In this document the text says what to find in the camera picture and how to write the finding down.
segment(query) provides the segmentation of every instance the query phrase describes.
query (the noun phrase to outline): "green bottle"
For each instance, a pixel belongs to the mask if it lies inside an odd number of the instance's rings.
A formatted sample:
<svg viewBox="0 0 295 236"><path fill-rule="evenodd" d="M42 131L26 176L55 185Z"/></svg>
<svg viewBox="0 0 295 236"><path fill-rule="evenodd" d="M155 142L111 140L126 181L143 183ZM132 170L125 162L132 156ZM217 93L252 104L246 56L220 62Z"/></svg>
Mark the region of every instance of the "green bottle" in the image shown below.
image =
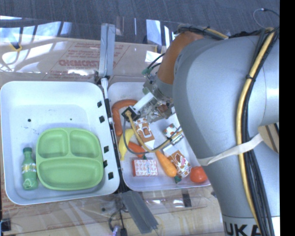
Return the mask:
<svg viewBox="0 0 295 236"><path fill-rule="evenodd" d="M32 149L30 147L23 149L22 177L25 190L34 190L38 187L36 163L31 154Z"/></svg>

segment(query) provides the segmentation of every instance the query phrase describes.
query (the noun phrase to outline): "red and white box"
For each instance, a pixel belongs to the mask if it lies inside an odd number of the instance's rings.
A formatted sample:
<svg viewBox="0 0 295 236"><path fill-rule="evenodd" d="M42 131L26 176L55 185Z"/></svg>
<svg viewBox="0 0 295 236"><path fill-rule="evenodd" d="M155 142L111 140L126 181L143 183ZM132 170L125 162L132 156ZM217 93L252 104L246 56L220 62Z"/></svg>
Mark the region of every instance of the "red and white box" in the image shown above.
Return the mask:
<svg viewBox="0 0 295 236"><path fill-rule="evenodd" d="M133 159L132 170L134 177L149 177L158 175L155 159Z"/></svg>

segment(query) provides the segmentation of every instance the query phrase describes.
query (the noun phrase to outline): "banana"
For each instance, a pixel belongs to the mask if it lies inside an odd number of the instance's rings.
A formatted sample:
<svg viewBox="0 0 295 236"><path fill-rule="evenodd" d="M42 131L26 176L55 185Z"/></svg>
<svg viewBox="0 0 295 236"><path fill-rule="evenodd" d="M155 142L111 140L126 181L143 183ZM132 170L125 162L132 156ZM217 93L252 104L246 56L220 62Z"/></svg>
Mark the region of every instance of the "banana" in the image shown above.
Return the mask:
<svg viewBox="0 0 295 236"><path fill-rule="evenodd" d="M128 128L128 129L125 130L124 134L125 134L126 142L127 142L127 145L128 145L129 141L130 141L130 138L134 135L134 131L133 131L132 128ZM123 134L120 137L119 144L118 144L118 149L119 149L119 152L120 152L120 155L121 155L120 160L123 161L124 160L124 155L127 152L126 145L124 144L124 141L123 141Z"/></svg>

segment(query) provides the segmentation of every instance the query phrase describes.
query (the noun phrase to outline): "green divided plate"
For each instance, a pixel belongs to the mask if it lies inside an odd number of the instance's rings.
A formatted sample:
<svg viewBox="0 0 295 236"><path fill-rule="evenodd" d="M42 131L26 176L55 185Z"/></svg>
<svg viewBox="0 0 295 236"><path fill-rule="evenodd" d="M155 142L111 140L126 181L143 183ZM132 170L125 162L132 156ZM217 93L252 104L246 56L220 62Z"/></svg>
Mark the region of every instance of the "green divided plate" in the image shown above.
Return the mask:
<svg viewBox="0 0 295 236"><path fill-rule="evenodd" d="M92 188L103 178L103 154L98 138L79 128L52 128L38 137L37 174L53 190Z"/></svg>

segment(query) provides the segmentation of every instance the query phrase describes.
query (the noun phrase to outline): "white strap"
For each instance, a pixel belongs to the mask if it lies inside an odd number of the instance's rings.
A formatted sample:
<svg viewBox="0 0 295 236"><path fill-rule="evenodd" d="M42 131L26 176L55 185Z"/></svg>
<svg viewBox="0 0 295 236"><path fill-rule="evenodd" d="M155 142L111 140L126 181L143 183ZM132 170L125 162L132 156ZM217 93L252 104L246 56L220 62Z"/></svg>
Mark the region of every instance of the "white strap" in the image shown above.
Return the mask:
<svg viewBox="0 0 295 236"><path fill-rule="evenodd" d="M216 162L216 161L223 159L225 157L228 157L230 155L239 155L239 154L245 153L247 151L250 151L262 141L263 141L263 139L262 139L261 135L257 134L253 139L251 139L250 141L248 141L244 144L239 144L239 145L237 145L233 148L230 148L230 149L228 149L216 156L198 159L198 162L200 163L201 166L207 166L213 162Z"/></svg>

